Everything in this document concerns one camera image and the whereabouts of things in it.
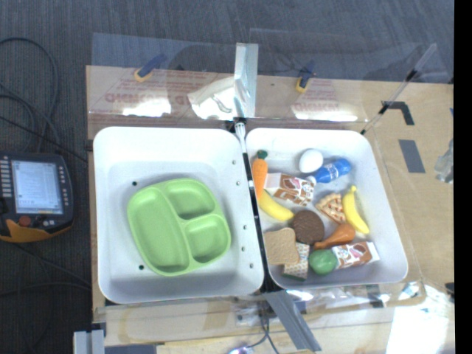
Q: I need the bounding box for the orange carrot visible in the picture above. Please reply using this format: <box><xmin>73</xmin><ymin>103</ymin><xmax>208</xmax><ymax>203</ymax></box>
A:
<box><xmin>251</xmin><ymin>149</ymin><xmax>269</xmax><ymax>201</ymax></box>

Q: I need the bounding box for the yellow banana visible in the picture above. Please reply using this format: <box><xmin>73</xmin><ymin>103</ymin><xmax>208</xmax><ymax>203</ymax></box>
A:
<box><xmin>257</xmin><ymin>189</ymin><xmax>295</xmax><ymax>223</ymax></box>
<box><xmin>341</xmin><ymin>184</ymin><xmax>370</xmax><ymax>235</ymax></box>

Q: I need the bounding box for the brown and white carton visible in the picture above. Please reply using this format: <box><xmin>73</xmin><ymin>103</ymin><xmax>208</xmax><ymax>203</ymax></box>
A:
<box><xmin>263</xmin><ymin>172</ymin><xmax>316</xmax><ymax>208</ymax></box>
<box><xmin>331</xmin><ymin>240</ymin><xmax>381</xmax><ymax>271</ymax></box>

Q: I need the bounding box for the white egg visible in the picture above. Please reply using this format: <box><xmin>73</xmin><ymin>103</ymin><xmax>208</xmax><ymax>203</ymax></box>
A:
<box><xmin>298</xmin><ymin>148</ymin><xmax>325</xmax><ymax>174</ymax></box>

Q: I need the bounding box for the tan bread slice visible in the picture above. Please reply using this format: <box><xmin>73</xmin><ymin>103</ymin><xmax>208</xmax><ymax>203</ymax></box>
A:
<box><xmin>263</xmin><ymin>227</ymin><xmax>300</xmax><ymax>266</ymax></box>

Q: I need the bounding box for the brown round biscuit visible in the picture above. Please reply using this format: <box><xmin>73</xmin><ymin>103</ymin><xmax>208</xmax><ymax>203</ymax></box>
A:
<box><xmin>292</xmin><ymin>209</ymin><xmax>326</xmax><ymax>246</ymax></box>

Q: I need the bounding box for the blue and white bottle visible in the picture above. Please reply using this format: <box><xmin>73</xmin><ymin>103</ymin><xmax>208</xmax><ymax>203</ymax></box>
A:
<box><xmin>307</xmin><ymin>157</ymin><xmax>353</xmax><ymax>186</ymax></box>

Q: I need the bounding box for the green divided plate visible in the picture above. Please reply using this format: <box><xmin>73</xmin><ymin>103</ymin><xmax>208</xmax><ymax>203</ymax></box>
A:
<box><xmin>126</xmin><ymin>178</ymin><xmax>232</xmax><ymax>277</ymax></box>

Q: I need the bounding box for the pizza slice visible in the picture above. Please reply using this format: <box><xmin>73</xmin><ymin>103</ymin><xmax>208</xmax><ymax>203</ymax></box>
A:
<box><xmin>315</xmin><ymin>192</ymin><xmax>347</xmax><ymax>225</ymax></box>

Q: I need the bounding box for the white plastic tray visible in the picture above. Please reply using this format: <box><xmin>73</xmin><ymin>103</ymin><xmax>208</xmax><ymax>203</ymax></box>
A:
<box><xmin>245</xmin><ymin>127</ymin><xmax>409</xmax><ymax>291</ymax></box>
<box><xmin>92</xmin><ymin>125</ymin><xmax>266</xmax><ymax>305</ymax></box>

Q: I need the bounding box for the beige patterned wedge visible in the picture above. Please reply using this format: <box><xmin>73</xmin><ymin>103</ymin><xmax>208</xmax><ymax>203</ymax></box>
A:
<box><xmin>282</xmin><ymin>242</ymin><xmax>310</xmax><ymax>282</ymax></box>

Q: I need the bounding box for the orange chicken drumstick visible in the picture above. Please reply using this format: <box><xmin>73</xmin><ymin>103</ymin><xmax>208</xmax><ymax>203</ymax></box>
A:
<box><xmin>313</xmin><ymin>223</ymin><xmax>357</xmax><ymax>251</ymax></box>

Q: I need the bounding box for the green round ball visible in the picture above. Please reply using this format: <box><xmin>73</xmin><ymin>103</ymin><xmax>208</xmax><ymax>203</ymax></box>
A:
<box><xmin>308</xmin><ymin>249</ymin><xmax>339</xmax><ymax>277</ymax></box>

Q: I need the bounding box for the brown cardboard board red print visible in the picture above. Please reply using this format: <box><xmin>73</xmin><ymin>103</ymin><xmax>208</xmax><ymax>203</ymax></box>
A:
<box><xmin>85</xmin><ymin>65</ymin><xmax>454</xmax><ymax>346</ymax></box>

